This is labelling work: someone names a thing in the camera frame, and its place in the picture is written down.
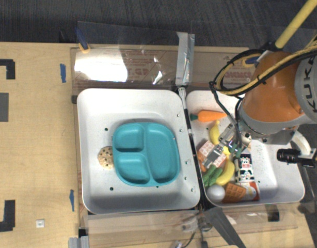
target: dark floor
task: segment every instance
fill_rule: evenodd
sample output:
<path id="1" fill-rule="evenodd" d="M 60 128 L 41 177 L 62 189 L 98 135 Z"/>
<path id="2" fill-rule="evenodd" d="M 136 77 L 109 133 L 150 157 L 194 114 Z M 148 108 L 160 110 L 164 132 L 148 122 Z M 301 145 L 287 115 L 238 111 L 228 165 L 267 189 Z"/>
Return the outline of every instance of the dark floor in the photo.
<path id="1" fill-rule="evenodd" d="M 175 30 L 196 34 L 196 45 L 257 48 L 274 40 L 306 0 L 0 0 L 0 41 L 59 42 L 64 30 L 75 41 L 78 21 Z M 292 50 L 317 30 L 317 8 L 302 25 Z M 317 148 L 317 125 L 300 127 Z M 304 202 L 317 247 L 317 168 Z"/>

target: blue divided plate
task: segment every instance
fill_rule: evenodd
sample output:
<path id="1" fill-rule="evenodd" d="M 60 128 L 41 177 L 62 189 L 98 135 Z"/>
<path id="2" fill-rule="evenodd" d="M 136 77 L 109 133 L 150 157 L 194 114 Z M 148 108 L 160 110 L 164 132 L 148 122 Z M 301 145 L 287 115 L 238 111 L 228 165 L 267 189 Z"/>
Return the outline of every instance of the blue divided plate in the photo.
<path id="1" fill-rule="evenodd" d="M 113 136 L 114 165 L 126 184 L 153 187 L 173 182 L 180 162 L 174 134 L 158 123 L 127 123 Z"/>

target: table surface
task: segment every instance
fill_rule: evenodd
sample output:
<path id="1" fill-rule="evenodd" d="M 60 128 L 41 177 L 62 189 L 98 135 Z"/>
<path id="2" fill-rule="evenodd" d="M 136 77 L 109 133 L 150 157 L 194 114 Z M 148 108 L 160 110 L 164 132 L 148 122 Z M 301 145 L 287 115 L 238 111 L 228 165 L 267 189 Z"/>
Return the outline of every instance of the table surface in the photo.
<path id="1" fill-rule="evenodd" d="M 9 93 L 9 120 L 0 122 L 0 221 L 15 200 L 15 228 L 0 232 L 0 247 L 68 247 L 80 225 L 71 48 L 76 44 L 0 42 L 0 59 L 15 61 L 15 80 L 0 67 L 0 92 Z M 66 65 L 66 82 L 60 75 Z M 74 210 L 70 193 L 74 193 Z M 36 220 L 45 219 L 37 228 Z M 303 214 L 296 228 L 240 234 L 247 247 L 314 247 Z M 222 237 L 210 247 L 228 247 Z M 131 247 L 170 247 L 171 242 Z M 189 247 L 200 247 L 194 240 Z"/>

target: carrot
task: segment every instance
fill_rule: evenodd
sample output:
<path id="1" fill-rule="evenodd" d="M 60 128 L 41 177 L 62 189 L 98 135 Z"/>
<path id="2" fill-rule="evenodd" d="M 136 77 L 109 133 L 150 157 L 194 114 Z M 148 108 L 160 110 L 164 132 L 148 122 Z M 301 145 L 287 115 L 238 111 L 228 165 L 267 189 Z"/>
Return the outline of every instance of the carrot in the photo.
<path id="1" fill-rule="evenodd" d="M 197 115 L 191 114 L 191 120 L 198 120 L 201 122 L 214 121 L 226 117 L 224 112 L 201 110 Z"/>

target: yellow banana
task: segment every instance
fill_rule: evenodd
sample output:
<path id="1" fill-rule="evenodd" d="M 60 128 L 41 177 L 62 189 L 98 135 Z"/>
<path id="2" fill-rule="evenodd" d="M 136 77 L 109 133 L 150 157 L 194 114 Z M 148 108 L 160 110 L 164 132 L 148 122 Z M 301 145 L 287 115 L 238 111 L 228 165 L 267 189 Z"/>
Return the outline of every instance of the yellow banana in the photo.
<path id="1" fill-rule="evenodd" d="M 211 142 L 214 144 L 214 145 L 217 145 L 219 143 L 218 141 L 218 138 L 220 136 L 220 133 L 219 133 L 219 129 L 218 129 L 218 124 L 219 124 L 219 120 L 216 120 L 216 123 L 215 125 L 210 129 L 209 131 L 209 136 L 210 136 L 210 140 Z M 230 151 L 229 151 L 229 148 L 224 146 L 224 150 L 223 150 L 223 153 L 228 156 L 230 155 Z"/>
<path id="2" fill-rule="evenodd" d="M 231 180 L 233 174 L 234 174 L 234 163 L 226 159 L 224 170 L 222 174 L 217 178 L 216 184 L 219 184 L 221 186 L 226 185 Z"/>

